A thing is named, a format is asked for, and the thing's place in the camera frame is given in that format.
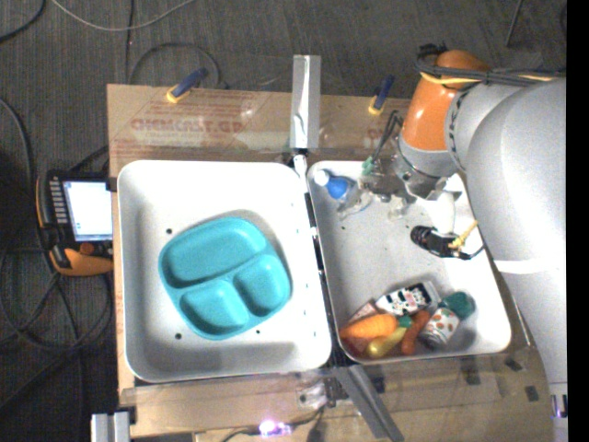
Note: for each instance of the clear plastic bottle blue cap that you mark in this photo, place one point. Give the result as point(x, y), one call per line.
point(340, 189)

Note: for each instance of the brown cardboard board red print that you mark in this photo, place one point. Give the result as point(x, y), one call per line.
point(193, 122)

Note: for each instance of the orange sausage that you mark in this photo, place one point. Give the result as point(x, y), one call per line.
point(413, 334)

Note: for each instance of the yellow banana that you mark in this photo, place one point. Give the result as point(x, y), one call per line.
point(384, 345)

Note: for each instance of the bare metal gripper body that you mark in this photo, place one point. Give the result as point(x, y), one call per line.
point(414, 180)

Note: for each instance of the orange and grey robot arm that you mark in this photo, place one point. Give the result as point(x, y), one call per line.
point(515, 164)

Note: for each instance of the blue divided plate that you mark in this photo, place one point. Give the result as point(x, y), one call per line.
point(221, 274)

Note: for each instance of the white printed carton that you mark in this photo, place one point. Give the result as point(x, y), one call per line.
point(405, 298)

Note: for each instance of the orange carrot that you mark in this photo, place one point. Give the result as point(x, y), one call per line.
point(370, 326)

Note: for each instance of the pizza slice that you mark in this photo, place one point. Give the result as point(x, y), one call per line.
point(364, 312)

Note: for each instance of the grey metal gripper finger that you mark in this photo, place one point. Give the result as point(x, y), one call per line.
point(380, 196)
point(399, 207)

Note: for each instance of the white plastic tray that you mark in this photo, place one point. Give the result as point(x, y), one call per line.
point(207, 187)
point(382, 256)

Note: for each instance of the green capped printed bottle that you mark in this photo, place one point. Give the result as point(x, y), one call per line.
point(444, 325)

